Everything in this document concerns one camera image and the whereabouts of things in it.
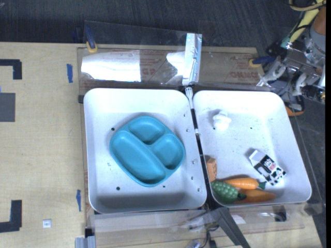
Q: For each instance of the orange carrot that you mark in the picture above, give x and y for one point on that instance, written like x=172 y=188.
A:
x=243 y=183
x=258 y=196

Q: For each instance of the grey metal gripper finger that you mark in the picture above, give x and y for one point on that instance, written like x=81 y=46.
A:
x=274 y=70

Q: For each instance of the small white square block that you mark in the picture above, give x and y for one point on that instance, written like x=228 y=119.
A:
x=47 y=223

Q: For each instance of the blue divided plate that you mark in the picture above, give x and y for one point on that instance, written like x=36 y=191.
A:
x=139 y=154

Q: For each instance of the brown toy bread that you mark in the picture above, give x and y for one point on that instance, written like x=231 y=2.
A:
x=211 y=168

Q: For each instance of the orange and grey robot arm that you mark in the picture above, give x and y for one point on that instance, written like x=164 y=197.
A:
x=319 y=33

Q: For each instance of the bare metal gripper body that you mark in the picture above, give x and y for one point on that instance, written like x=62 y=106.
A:
x=301 y=54

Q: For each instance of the black cylinder on white bracket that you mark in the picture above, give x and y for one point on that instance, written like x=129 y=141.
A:
x=312 y=90

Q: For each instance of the white crumpled lump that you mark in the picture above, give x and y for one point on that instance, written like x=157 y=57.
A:
x=221 y=121

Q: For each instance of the green grapes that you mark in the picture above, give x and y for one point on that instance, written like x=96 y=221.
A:
x=225 y=192

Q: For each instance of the black and white milk carton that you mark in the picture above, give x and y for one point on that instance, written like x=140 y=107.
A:
x=269 y=167

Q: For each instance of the white plastic tray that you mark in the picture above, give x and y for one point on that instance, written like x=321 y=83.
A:
x=240 y=148
x=103 y=169

